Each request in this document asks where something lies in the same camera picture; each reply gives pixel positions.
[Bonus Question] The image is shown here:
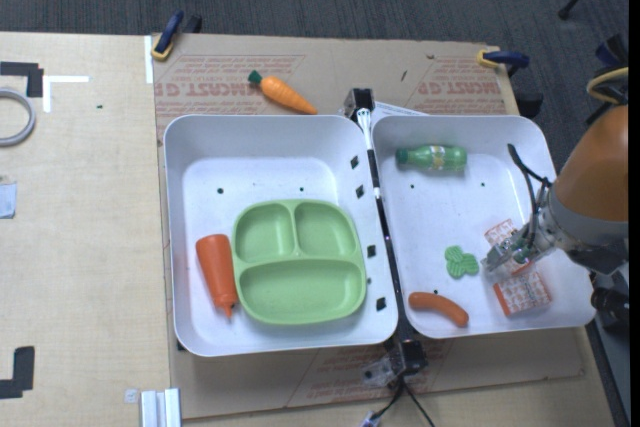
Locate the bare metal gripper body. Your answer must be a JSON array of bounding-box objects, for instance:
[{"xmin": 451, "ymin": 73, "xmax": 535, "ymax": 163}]
[{"xmin": 512, "ymin": 209, "xmax": 570, "ymax": 267}]

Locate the orange and white packet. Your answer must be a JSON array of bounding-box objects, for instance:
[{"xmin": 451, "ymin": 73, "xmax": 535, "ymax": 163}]
[
  {"xmin": 483, "ymin": 217, "xmax": 532, "ymax": 277},
  {"xmin": 492, "ymin": 270, "xmax": 553, "ymax": 318}
]

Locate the green broccoli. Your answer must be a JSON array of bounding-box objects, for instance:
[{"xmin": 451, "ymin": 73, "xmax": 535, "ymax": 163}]
[{"xmin": 444, "ymin": 245, "xmax": 480, "ymax": 280}]

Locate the white plastic tray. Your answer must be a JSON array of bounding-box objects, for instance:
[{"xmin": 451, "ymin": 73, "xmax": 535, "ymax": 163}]
[
  {"xmin": 163, "ymin": 113, "xmax": 400, "ymax": 358},
  {"xmin": 371, "ymin": 113, "xmax": 597, "ymax": 340}
]

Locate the orange sausage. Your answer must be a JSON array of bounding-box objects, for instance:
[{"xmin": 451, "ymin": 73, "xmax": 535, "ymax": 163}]
[{"xmin": 408, "ymin": 291, "xmax": 470, "ymax": 329}]

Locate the green bottle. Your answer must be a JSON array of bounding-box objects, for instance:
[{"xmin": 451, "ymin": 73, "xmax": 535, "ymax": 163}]
[{"xmin": 395, "ymin": 143, "xmax": 468, "ymax": 174}]

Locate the thin black and white rod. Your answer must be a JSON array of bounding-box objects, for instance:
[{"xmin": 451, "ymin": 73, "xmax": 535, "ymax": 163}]
[{"xmin": 358, "ymin": 109, "xmax": 417, "ymax": 347}]

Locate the green divided plate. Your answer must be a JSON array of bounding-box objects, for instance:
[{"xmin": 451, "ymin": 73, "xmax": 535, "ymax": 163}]
[{"xmin": 231, "ymin": 198, "xmax": 369, "ymax": 327}]

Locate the brown cardboard board, red print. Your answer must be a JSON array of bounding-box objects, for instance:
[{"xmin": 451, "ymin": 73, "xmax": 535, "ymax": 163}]
[{"xmin": 151, "ymin": 32, "xmax": 586, "ymax": 421}]

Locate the orange carrot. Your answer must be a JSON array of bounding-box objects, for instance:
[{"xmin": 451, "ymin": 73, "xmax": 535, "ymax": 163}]
[{"xmin": 247, "ymin": 69, "xmax": 319, "ymax": 116}]

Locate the orange squeeze bottle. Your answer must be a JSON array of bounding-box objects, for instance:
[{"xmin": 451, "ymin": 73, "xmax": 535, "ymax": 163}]
[{"xmin": 195, "ymin": 233, "xmax": 240, "ymax": 319}]

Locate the black cylinder on white bracket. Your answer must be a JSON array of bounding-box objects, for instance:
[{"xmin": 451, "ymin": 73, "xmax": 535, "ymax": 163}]
[{"xmin": 589, "ymin": 264, "xmax": 630, "ymax": 331}]

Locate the black block with thin wires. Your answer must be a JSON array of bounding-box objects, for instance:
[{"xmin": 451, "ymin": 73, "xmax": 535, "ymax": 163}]
[
  {"xmin": 343, "ymin": 87, "xmax": 376, "ymax": 119},
  {"xmin": 362, "ymin": 339, "xmax": 430, "ymax": 387}
]

